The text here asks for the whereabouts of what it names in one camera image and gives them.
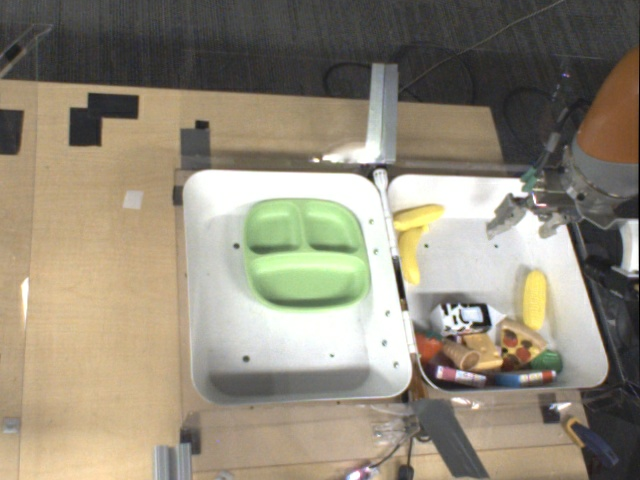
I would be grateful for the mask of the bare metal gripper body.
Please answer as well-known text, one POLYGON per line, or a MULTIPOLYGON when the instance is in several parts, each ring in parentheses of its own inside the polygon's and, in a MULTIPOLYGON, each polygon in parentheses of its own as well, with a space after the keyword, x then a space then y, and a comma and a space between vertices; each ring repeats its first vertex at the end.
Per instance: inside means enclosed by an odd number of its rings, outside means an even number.
POLYGON ((575 169, 547 167, 525 181, 527 208, 538 217, 552 212, 568 216, 569 224, 587 221, 600 229, 616 229, 623 218, 615 210, 624 202, 588 182, 575 169))

